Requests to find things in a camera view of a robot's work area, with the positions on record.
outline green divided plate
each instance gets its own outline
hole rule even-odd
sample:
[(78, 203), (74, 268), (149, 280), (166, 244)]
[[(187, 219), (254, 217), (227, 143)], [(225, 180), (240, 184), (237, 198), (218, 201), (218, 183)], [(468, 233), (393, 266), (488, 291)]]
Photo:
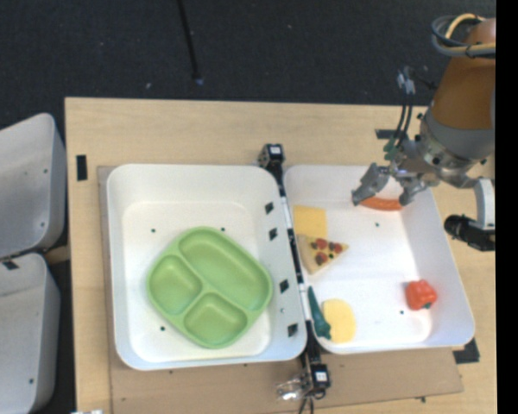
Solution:
[(268, 305), (268, 271), (219, 230), (189, 229), (158, 257), (148, 297), (180, 332), (207, 348), (228, 347)]

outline yellow block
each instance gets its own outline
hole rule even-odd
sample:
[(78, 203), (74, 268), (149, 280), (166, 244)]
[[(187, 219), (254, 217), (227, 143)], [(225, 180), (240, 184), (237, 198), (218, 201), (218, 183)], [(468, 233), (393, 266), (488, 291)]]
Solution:
[(294, 233), (318, 238), (328, 236), (326, 210), (306, 205), (294, 206)]
[(328, 299), (322, 303), (322, 314), (330, 324), (330, 336), (334, 343), (350, 342), (357, 331), (353, 310), (342, 299)]

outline wooden table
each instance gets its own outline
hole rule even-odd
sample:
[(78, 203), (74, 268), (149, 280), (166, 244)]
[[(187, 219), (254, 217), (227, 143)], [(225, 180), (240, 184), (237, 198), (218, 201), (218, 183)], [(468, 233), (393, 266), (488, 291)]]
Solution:
[[(107, 329), (99, 167), (249, 164), (268, 142), (283, 145), (286, 166), (383, 164), (383, 142), (376, 139), (375, 129), (394, 128), (399, 114), (400, 108), (394, 106), (68, 98), (66, 150), (78, 410), (165, 412), (166, 401), (169, 413), (296, 412), (298, 407), (275, 400), (271, 381), (281, 377), (281, 370), (289, 373), (297, 367), (292, 362), (177, 370), (171, 380), (169, 371), (160, 372), (163, 380), (158, 391), (150, 388), (151, 374), (144, 378), (116, 358)], [(475, 172), (490, 173), (491, 163)], [(472, 191), (441, 185), (433, 193), (442, 217), (476, 215)], [(334, 385), (315, 405), (316, 411), (496, 412), (495, 254), (480, 253), (458, 241), (450, 243), (476, 319), (480, 362), (457, 367), (449, 348), (352, 357), (328, 354), (323, 359)]]

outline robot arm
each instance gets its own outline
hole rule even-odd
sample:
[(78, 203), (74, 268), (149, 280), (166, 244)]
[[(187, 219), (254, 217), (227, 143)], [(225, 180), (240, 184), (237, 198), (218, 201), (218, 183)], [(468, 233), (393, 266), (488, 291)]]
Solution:
[[(473, 25), (470, 33), (464, 41), (453, 40), (455, 30), (465, 24)], [(407, 100), (414, 94), (414, 81), (405, 68), (398, 84), (406, 102), (395, 133), (384, 147), (388, 166), (370, 165), (360, 186), (352, 191), (352, 202), (359, 205), (375, 196), (390, 177), (403, 188), (401, 205), (410, 204), (417, 193), (441, 181), (471, 188), (477, 195), (477, 220), (450, 216), (445, 228), (472, 247), (495, 249), (493, 182), (471, 178), (467, 172), (495, 150), (496, 19), (472, 14), (440, 17), (433, 23), (433, 45), (451, 60), (421, 118), (420, 133), (413, 140), (407, 136), (412, 109)]]

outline toy pizza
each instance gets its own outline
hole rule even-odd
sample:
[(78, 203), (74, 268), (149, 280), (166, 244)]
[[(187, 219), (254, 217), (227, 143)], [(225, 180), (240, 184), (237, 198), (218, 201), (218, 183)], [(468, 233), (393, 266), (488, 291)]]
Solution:
[(349, 248), (342, 242), (307, 235), (297, 235), (297, 247), (301, 262), (310, 274), (328, 266)]

